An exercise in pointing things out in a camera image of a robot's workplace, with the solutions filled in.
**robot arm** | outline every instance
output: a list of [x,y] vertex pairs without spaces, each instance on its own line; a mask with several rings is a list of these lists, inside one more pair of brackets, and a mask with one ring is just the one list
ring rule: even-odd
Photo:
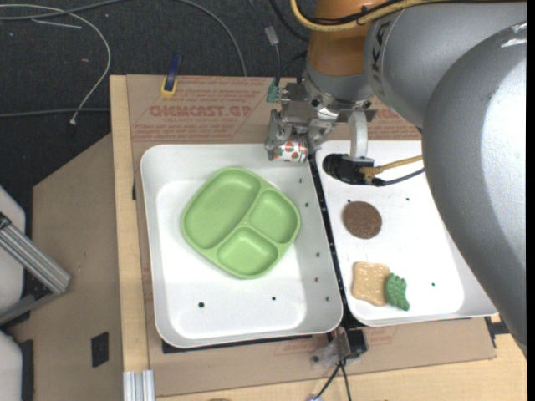
[[283,110],[272,114],[268,153],[294,141],[312,154],[349,122],[359,127],[351,152],[325,169],[364,183],[361,168],[373,166],[363,127],[372,94],[420,128],[442,219],[527,354],[527,2],[384,1],[318,0],[306,18],[292,0],[314,31],[303,83],[289,85]]

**brown cookie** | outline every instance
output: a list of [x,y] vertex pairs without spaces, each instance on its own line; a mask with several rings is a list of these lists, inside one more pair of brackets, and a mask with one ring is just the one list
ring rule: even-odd
[[350,202],[344,208],[342,220],[353,236],[370,239],[381,230],[383,219],[377,209],[368,202]]
[[374,306],[384,306],[386,304],[385,281],[389,274],[390,269],[385,264],[357,261],[353,267],[351,294]]

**white surface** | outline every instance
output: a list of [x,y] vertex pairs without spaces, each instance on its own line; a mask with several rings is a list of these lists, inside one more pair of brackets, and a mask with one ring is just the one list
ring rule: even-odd
[[[247,168],[275,185],[301,216],[295,242],[257,279],[229,275],[181,233],[190,198],[228,166]],[[308,165],[270,162],[260,144],[157,145],[145,152],[140,170],[155,323],[169,344],[192,348],[323,333],[339,325],[343,307]]]
[[23,355],[20,347],[0,331],[0,400],[20,401],[23,384]]
[[[324,158],[331,153],[349,153],[349,141],[325,142],[316,159],[349,310],[359,321],[383,326],[496,313],[444,227],[425,174],[384,187],[347,185],[321,169]],[[368,156],[375,165],[420,154],[420,141],[369,142]],[[378,177],[393,180],[422,165],[404,165]],[[342,221],[348,201],[369,202],[379,211],[382,227],[377,236],[363,240],[349,233]],[[384,263],[403,277],[410,310],[376,307],[353,297],[353,266],[357,261]]]
[[[24,211],[1,186],[0,211],[24,233]],[[23,266],[0,247],[0,314],[20,299],[23,293],[23,278]]]

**green plate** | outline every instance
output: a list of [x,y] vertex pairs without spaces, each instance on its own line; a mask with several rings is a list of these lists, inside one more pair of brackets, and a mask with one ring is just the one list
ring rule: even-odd
[[236,277],[268,272],[299,232],[298,209],[250,170],[219,170],[188,202],[182,234],[204,257]]

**green connector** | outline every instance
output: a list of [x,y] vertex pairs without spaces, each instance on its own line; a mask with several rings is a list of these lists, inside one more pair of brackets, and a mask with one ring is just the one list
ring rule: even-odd
[[268,103],[276,103],[277,102],[277,95],[278,90],[280,88],[275,84],[275,81],[269,85],[269,88],[267,88],[267,97],[266,101]]
[[398,277],[394,273],[390,273],[385,282],[385,298],[392,306],[396,306],[401,310],[408,311],[410,304],[405,296],[407,290],[407,281],[402,277]]

